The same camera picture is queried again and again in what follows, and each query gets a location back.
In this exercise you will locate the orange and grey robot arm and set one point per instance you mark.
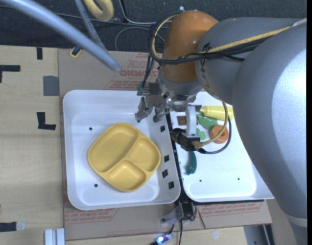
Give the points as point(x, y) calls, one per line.
point(263, 91)

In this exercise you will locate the dark green toy pepper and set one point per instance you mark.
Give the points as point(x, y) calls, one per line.
point(192, 163)

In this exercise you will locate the white plastic tray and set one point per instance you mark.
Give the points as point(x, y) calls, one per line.
point(81, 106)
point(222, 185)

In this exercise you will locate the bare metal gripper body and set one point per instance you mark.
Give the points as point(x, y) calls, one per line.
point(179, 102)

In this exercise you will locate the orange doughnut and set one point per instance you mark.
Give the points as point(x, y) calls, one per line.
point(214, 132)

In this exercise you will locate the light green toy bottle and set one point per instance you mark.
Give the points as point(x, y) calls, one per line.
point(208, 122)

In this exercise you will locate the yellow squeeze bottle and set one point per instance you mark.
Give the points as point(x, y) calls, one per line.
point(214, 111)

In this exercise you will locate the brown biscuit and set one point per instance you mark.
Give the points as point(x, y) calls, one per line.
point(181, 120)

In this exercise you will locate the yellow divided plate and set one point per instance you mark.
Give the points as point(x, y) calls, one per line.
point(120, 149)

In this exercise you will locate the brown cardboard board red print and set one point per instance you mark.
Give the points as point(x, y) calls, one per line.
point(94, 73)

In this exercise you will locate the black cylinder on white bracket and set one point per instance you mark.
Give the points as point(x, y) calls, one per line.
point(189, 139)

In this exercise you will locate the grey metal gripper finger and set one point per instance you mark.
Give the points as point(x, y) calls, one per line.
point(141, 111)
point(158, 114)

